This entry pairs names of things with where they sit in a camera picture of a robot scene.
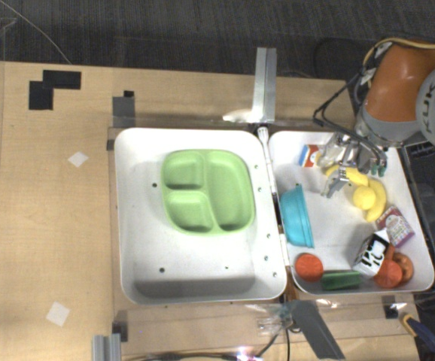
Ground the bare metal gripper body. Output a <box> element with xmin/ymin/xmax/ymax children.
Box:
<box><xmin>332</xmin><ymin>132</ymin><xmax>388</xmax><ymax>173</ymax></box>

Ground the red white blue carton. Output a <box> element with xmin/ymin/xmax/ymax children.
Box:
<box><xmin>298</xmin><ymin>144</ymin><xmax>322</xmax><ymax>168</ymax></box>

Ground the yellow oblong toy food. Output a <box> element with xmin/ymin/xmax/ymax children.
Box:
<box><xmin>324</xmin><ymin>165</ymin><xmax>370</xmax><ymax>187</ymax></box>

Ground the yellow lemon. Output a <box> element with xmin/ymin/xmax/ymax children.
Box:
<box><xmin>352</xmin><ymin>186</ymin><xmax>377</xmax><ymax>211</ymax></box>

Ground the white plastic tray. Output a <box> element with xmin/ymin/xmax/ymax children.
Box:
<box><xmin>114</xmin><ymin>127</ymin><xmax>288</xmax><ymax>306</ymax></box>
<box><xmin>268</xmin><ymin>129</ymin><xmax>435</xmax><ymax>297</ymax></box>

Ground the yellow banana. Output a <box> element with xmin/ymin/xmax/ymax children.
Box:
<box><xmin>364</xmin><ymin>177</ymin><xmax>388</xmax><ymax>223</ymax></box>

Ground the blue bowl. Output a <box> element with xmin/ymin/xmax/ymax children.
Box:
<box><xmin>278</xmin><ymin>184</ymin><xmax>315</xmax><ymax>249</ymax></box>

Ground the purple carton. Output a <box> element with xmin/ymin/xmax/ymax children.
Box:
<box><xmin>375</xmin><ymin>205</ymin><xmax>416</xmax><ymax>249</ymax></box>

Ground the black and white milk carton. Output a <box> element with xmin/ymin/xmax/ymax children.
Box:
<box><xmin>351</xmin><ymin>228</ymin><xmax>392</xmax><ymax>280</ymax></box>

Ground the orange round toy fruit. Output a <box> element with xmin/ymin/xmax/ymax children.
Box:
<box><xmin>294</xmin><ymin>253</ymin><xmax>325</xmax><ymax>283</ymax></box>

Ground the green block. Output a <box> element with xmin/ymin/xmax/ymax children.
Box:
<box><xmin>321</xmin><ymin>269</ymin><xmax>363</xmax><ymax>292</ymax></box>

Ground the green divided plate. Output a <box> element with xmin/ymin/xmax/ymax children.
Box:
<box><xmin>160</xmin><ymin>148</ymin><xmax>257</xmax><ymax>237</ymax></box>

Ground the orange round toy food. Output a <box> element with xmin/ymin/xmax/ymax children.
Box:
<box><xmin>373</xmin><ymin>259</ymin><xmax>404</xmax><ymax>290</ymax></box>

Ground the brown doughnut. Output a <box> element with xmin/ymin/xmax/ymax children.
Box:
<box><xmin>391</xmin><ymin>251</ymin><xmax>415</xmax><ymax>280</ymax></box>

